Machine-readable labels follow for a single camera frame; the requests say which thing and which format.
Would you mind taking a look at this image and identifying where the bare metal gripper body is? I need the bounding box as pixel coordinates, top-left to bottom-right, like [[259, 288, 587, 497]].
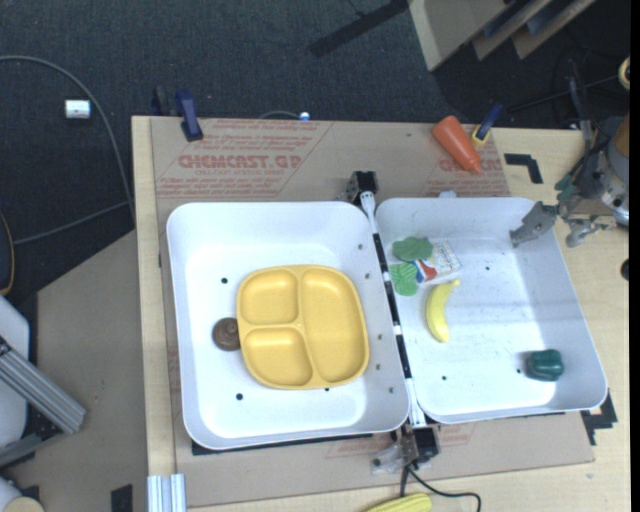
[[555, 151, 631, 227]]

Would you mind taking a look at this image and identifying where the white red blue carton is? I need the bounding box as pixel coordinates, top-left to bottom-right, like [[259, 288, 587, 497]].
[[414, 240, 463, 286]]

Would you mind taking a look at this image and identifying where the white plastic tray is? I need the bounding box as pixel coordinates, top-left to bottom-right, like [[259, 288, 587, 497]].
[[373, 196, 610, 426], [165, 200, 412, 451]]

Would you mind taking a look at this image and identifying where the orange carrot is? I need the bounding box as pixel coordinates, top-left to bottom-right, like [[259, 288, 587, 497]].
[[431, 115, 483, 176]]

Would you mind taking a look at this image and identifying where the green toy leaf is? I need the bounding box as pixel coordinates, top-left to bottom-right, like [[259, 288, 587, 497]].
[[388, 262, 421, 298], [391, 235, 435, 263]]

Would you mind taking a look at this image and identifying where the yellow banana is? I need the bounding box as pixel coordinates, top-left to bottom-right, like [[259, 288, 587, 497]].
[[424, 278, 462, 345]]

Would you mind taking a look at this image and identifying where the thin black and white rod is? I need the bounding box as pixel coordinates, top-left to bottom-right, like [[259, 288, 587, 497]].
[[360, 191, 427, 427]]

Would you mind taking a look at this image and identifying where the yellow divided plate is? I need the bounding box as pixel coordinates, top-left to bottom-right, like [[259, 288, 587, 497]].
[[235, 264, 372, 392]]

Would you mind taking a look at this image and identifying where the brown cardboard board red print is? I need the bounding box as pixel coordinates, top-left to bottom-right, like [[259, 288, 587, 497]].
[[149, 117, 597, 509]]

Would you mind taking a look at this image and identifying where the yellow corn cob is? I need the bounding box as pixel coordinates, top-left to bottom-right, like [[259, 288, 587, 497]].
[[366, 492, 433, 512]]

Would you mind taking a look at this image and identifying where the brown round toy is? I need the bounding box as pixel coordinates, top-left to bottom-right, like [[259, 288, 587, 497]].
[[211, 316, 243, 353]]

